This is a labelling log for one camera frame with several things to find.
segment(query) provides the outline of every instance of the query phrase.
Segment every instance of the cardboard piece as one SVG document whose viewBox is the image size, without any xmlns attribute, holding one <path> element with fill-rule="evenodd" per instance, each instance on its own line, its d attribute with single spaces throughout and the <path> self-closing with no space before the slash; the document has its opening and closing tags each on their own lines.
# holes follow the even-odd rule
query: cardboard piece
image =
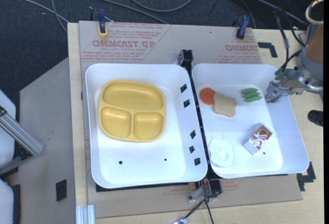
<svg viewBox="0 0 329 224">
<path fill-rule="evenodd" d="M 235 37 L 237 28 L 200 27 L 139 23 L 108 23 L 108 36 L 100 38 L 97 22 L 80 22 L 80 52 L 83 99 L 84 76 L 95 63 L 170 64 L 182 49 L 191 49 L 198 63 L 261 63 L 251 29 L 245 38 Z M 97 189 L 91 174 L 90 142 L 86 101 L 83 101 L 88 204 L 95 205 L 96 217 L 128 216 L 189 210 L 187 196 L 195 183 L 133 189 Z M 296 175 L 221 179 L 223 193 L 210 207 L 302 199 Z"/>
</svg>

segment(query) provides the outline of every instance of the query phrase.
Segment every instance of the yellow divided plate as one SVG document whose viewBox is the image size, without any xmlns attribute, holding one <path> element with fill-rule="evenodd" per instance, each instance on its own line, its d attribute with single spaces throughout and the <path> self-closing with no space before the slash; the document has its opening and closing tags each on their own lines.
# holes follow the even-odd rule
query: yellow divided plate
<svg viewBox="0 0 329 224">
<path fill-rule="evenodd" d="M 148 83 L 111 81 L 102 88 L 99 123 L 103 132 L 115 139 L 154 141 L 165 129 L 165 97 Z"/>
</svg>

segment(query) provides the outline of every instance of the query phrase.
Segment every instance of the wooden table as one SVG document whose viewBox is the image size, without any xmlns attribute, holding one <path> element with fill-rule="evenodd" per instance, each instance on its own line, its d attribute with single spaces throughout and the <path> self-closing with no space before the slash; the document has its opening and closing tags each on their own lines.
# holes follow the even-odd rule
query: wooden table
<svg viewBox="0 0 329 224">
<path fill-rule="evenodd" d="M 282 48 L 282 37 L 278 30 L 252 30 L 256 42 L 270 42 Z M 290 31 L 285 31 L 290 43 L 290 54 L 300 49 Z M 72 131 L 74 145 L 76 205 L 87 206 L 85 145 L 83 131 L 83 109 L 81 101 L 81 69 L 79 48 L 79 24 L 68 24 L 68 51 L 70 66 Z M 272 58 L 268 49 L 260 49 L 262 63 L 279 68 L 285 60 L 285 51 L 277 49 L 278 58 Z M 291 61 L 288 68 L 294 67 Z M 267 203 L 250 206 L 215 208 L 211 210 L 215 223 L 324 223 L 324 167 L 323 167 L 323 127 L 312 124 L 307 119 L 310 110 L 323 110 L 319 95 L 304 92 L 300 96 L 289 96 L 295 117 L 302 134 L 309 160 L 313 164 L 316 180 L 305 185 L 303 199 L 293 202 Z M 183 212 L 134 215 L 97 219 L 97 224 L 154 224 L 172 223 L 185 216 Z M 208 211 L 197 210 L 189 217 L 190 223 L 211 223 Z"/>
</svg>

